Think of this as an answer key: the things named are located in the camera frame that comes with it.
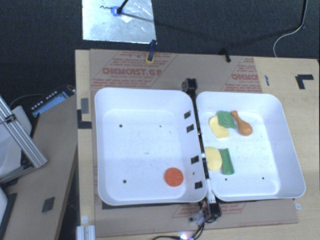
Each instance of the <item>dark background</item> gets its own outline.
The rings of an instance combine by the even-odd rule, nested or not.
[[[158,52],[226,48],[230,55],[274,57],[275,41],[298,28],[304,0],[151,1]],[[320,0],[308,0],[304,23],[279,41],[278,57],[319,59]],[[75,50],[91,48],[146,51],[148,45],[82,40],[82,0],[0,0],[0,95],[8,104],[75,86]],[[76,209],[73,182],[60,239],[74,236]]]

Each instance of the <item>yellow cheese slice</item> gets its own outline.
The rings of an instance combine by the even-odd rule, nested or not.
[[[214,135],[217,138],[225,138],[225,137],[229,136],[228,129],[219,124],[217,116],[214,116],[214,117],[210,118],[209,126],[210,126],[210,129],[212,130],[212,132],[214,133]]]
[[[204,149],[206,163],[210,171],[218,171],[222,166],[222,158],[218,149],[212,146],[207,146]]]

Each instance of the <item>blue clip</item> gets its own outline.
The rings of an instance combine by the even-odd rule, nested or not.
[[[149,48],[148,48],[149,52],[146,55],[146,59],[145,59],[145,62],[148,65],[151,65],[155,61],[155,50],[156,50],[157,44],[158,44],[157,41],[154,39],[149,44]]]
[[[112,13],[113,16],[121,16],[121,14],[123,14],[125,12],[124,9],[122,9],[121,14],[118,14],[117,13],[117,9],[118,8],[120,8],[120,7],[119,6],[114,6],[114,7],[111,8],[111,13]]]

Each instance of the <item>white wire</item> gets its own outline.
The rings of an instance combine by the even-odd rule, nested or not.
[[[293,35],[293,34],[297,33],[297,32],[304,26],[305,17],[306,17],[306,11],[307,11],[307,5],[308,5],[308,0],[305,1],[305,8],[304,8],[304,12],[303,12],[302,24],[301,24],[295,31],[280,36],[280,37],[274,42],[274,45],[273,45],[273,54],[274,54],[274,56],[275,56],[276,58],[277,58],[277,54],[276,54],[276,44],[278,43],[278,41],[279,41],[280,39],[284,38],[284,37],[287,37],[287,36],[290,36],[290,35]]]

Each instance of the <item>cardboard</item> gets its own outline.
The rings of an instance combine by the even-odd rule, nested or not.
[[[140,205],[129,207],[103,204],[97,192],[97,145],[94,96],[103,87],[179,90],[186,78],[196,78],[197,93],[261,93],[253,58],[159,53],[152,65],[145,63],[146,52],[91,50],[91,115],[96,237],[193,231],[197,224],[189,218],[199,211],[198,203]],[[223,203],[222,216],[206,229],[250,227],[297,223],[292,199]]]

